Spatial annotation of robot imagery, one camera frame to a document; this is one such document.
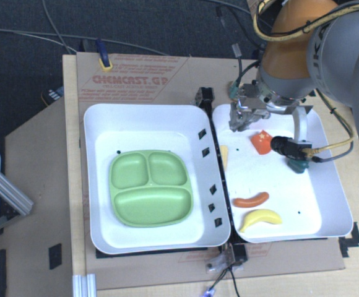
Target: green plate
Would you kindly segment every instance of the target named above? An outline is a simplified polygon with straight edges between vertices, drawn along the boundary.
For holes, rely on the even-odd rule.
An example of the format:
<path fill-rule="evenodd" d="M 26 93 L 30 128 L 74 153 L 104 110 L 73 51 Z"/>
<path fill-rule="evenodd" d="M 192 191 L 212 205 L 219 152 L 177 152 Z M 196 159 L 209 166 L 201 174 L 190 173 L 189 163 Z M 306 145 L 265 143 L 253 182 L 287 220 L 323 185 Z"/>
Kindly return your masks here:
<path fill-rule="evenodd" d="M 110 193 L 116 216 L 129 226 L 171 225 L 193 208 L 188 171 L 169 151 L 119 154 L 110 166 Z"/>

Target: yellow banana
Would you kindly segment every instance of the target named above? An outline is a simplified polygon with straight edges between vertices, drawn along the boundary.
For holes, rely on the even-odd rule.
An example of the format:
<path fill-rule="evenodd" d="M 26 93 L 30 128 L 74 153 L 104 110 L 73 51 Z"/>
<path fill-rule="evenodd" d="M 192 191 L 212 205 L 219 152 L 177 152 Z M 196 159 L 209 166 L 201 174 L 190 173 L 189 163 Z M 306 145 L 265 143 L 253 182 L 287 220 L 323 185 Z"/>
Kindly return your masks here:
<path fill-rule="evenodd" d="M 244 232 L 245 229 L 247 229 L 250 225 L 253 225 L 257 222 L 268 222 L 268 223 L 273 223 L 275 225 L 279 225 L 283 221 L 280 215 L 273 210 L 257 209 L 251 211 L 249 214 L 245 216 L 244 223 L 240 229 L 240 232 Z"/>
<path fill-rule="evenodd" d="M 223 170 L 226 171 L 227 166 L 228 166 L 228 146 L 227 145 L 219 145 L 219 149 L 221 151 Z"/>

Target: orange toy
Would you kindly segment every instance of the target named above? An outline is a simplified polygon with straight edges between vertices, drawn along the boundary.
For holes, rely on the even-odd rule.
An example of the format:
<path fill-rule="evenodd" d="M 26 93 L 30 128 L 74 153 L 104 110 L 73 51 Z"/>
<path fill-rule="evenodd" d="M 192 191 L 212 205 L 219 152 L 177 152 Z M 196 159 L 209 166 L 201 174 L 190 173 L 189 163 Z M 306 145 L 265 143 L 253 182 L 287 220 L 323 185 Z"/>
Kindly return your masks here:
<path fill-rule="evenodd" d="M 251 142 L 255 146 L 259 154 L 268 154 L 272 149 L 270 147 L 270 142 L 272 136 L 267 133 L 265 130 L 262 130 L 260 133 L 254 135 L 251 138 Z"/>

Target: yellow cable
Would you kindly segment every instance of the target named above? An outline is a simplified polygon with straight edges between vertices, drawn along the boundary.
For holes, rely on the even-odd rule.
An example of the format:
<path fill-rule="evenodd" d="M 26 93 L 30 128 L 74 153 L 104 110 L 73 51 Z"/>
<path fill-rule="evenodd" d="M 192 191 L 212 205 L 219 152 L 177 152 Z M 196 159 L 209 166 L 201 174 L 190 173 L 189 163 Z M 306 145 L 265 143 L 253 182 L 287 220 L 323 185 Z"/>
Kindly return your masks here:
<path fill-rule="evenodd" d="M 258 14 L 262 13 L 263 9 L 269 2 L 271 2 L 271 0 L 262 0 L 262 2 L 258 5 L 258 10 L 257 10 Z M 283 35 L 281 37 L 272 37 L 270 35 L 266 35 L 266 34 L 262 33 L 258 27 L 256 15 L 254 15 L 253 27 L 254 27 L 255 33 L 265 41 L 288 41 L 293 38 L 300 37 L 302 34 L 307 34 L 310 31 L 314 30 L 316 27 L 318 27 L 324 23 L 327 23 L 329 21 L 332 21 L 337 17 L 340 17 L 342 15 L 345 15 L 345 14 L 348 14 L 351 12 L 355 12 L 355 11 L 359 11 L 359 3 L 352 5 L 352 6 L 348 6 L 341 10 L 335 11 L 335 12 L 328 14 L 324 17 L 321 17 L 319 20 L 313 22 L 312 24 L 305 26 L 302 30 L 295 32 L 295 33 L 288 34 L 288 35 Z"/>
<path fill-rule="evenodd" d="M 331 111 L 334 111 L 334 108 L 329 103 L 329 100 L 321 92 L 319 92 L 319 95 L 320 95 L 321 99 L 323 100 L 323 102 L 328 106 L 328 108 Z M 311 158 L 314 154 L 318 154 L 318 153 L 320 153 L 322 151 L 325 151 L 325 150 L 335 149 L 337 147 L 341 147 L 341 146 L 344 146 L 344 145 L 347 145 L 347 144 L 350 144 L 351 142 L 353 142 L 353 140 L 354 140 L 353 128 L 351 127 L 351 125 L 349 125 L 349 123 L 345 120 L 345 118 L 343 118 L 343 116 L 340 113 L 338 113 L 336 110 L 335 110 L 334 113 L 347 126 L 348 131 L 350 132 L 349 133 L 350 137 L 347 140 L 343 141 L 343 142 L 330 144 L 330 145 L 320 147 L 320 148 L 304 148 L 302 150 L 302 152 L 306 153 L 307 157 Z"/>

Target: black carpet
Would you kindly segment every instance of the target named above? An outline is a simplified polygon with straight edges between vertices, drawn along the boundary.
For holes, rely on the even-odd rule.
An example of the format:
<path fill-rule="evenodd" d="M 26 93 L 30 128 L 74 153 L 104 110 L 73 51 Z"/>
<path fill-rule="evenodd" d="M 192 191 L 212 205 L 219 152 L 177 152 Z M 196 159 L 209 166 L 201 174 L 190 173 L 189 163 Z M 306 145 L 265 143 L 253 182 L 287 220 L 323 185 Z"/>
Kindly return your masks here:
<path fill-rule="evenodd" d="M 221 0 L 247 9 L 246 0 Z M 141 45 L 173 56 L 233 58 L 231 41 L 215 14 L 216 4 L 200 0 L 46 0 L 51 18 L 61 33 L 100 37 Z M 255 47 L 226 10 L 228 28 L 244 58 Z M 237 12 L 252 33 L 251 19 Z M 272 21 L 266 15 L 266 21 Z M 41 0 L 0 0 L 0 28 L 53 33 Z M 65 38 L 79 49 L 78 38 Z M 153 54 L 117 44 L 109 53 Z M 62 55 L 57 44 L 0 32 L 0 142 L 45 108 L 44 90 L 62 86 Z"/>

